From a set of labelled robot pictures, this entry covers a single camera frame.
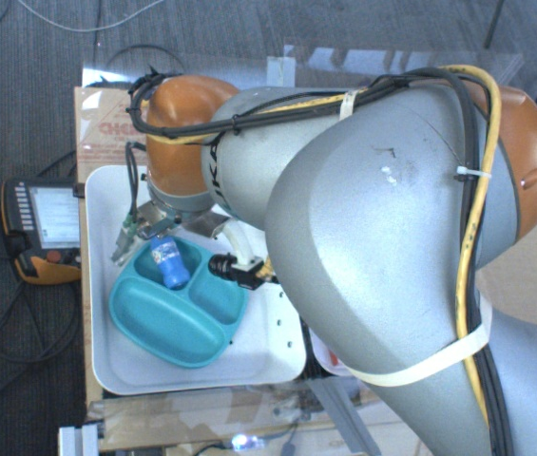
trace teal plastic plate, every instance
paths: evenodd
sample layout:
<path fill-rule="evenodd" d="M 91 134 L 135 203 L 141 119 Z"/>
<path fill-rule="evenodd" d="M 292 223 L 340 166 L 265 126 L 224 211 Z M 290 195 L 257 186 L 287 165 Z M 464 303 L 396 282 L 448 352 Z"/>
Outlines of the teal plastic plate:
<path fill-rule="evenodd" d="M 121 272 L 109 295 L 109 313 L 127 337 L 156 356 L 186 368 L 200 368 L 227 348 L 247 307 L 248 292 L 212 275 L 213 255 L 175 237 L 190 281 L 167 289 L 149 243 Z"/>

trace white tray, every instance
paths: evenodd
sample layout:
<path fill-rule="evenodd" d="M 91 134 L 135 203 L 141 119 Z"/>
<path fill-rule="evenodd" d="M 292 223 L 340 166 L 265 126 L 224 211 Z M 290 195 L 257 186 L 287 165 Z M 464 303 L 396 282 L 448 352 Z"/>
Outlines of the white tray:
<path fill-rule="evenodd" d="M 140 167 L 140 174 L 145 172 Z M 99 383 L 120 395 L 171 390 L 280 383 L 293 380 L 303 370 L 306 350 L 297 311 L 279 285 L 264 284 L 249 292 L 244 318 L 233 343 L 216 361 L 200 369 L 170 364 L 139 347 L 113 323 L 108 309 L 112 285 L 123 267 L 110 257 L 130 205 L 124 165 L 107 165 L 86 181 L 86 222 L 90 271 L 92 366 Z M 149 200 L 145 183 L 138 204 Z M 265 257 L 263 232 L 242 224 L 254 250 Z M 179 228 L 174 235 L 193 241 L 211 252 L 232 252 L 228 240 L 192 234 Z"/>

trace small blue bottle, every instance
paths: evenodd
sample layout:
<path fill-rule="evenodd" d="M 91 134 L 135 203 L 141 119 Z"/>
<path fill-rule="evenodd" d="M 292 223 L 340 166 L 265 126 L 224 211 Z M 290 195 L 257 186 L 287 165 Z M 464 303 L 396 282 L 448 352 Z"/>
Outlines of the small blue bottle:
<path fill-rule="evenodd" d="M 183 265 L 182 254 L 173 237 L 152 237 L 152 257 L 163 273 L 163 282 L 173 290 L 181 289 L 190 280 L 190 273 Z"/>

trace black connector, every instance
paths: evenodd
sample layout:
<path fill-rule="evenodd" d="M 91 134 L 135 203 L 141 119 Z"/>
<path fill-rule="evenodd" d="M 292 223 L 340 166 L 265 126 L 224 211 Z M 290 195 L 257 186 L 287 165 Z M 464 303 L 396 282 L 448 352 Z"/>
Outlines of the black connector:
<path fill-rule="evenodd" d="M 294 456 L 296 454 L 296 447 L 291 443 L 285 443 L 280 449 L 280 456 Z"/>
<path fill-rule="evenodd" d="M 240 268 L 237 265 L 237 258 L 233 255 L 213 255 L 209 259 L 209 272 L 214 276 L 224 280 L 237 282 L 241 287 L 255 291 L 264 280 L 257 277 L 256 273 L 263 267 L 263 261 L 256 261 L 250 268 Z"/>

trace white strap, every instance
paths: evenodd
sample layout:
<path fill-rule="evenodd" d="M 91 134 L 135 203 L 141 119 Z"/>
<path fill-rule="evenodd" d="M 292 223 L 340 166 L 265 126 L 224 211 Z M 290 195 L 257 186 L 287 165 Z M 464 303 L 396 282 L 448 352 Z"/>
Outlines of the white strap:
<path fill-rule="evenodd" d="M 458 174 L 460 174 L 461 176 L 467 176 L 467 175 L 469 175 L 469 176 L 479 176 L 479 177 L 484 177 L 484 178 L 488 178 L 488 179 L 491 179 L 491 177 L 492 177 L 492 174 L 490 172 L 476 171 L 474 169 L 468 169 L 464 165 L 459 165 L 458 167 L 456 167 L 456 172 Z"/>
<path fill-rule="evenodd" d="M 355 108 L 355 98 L 359 93 L 358 89 L 351 89 L 344 93 L 342 104 L 340 105 L 340 120 L 350 117 L 353 114 Z"/>
<path fill-rule="evenodd" d="M 492 323 L 492 306 L 482 296 L 480 298 L 480 312 L 482 323 L 473 332 L 409 368 L 384 374 L 365 373 L 347 368 L 360 380 L 379 387 L 401 387 L 423 380 L 469 356 L 473 356 L 488 344 Z"/>

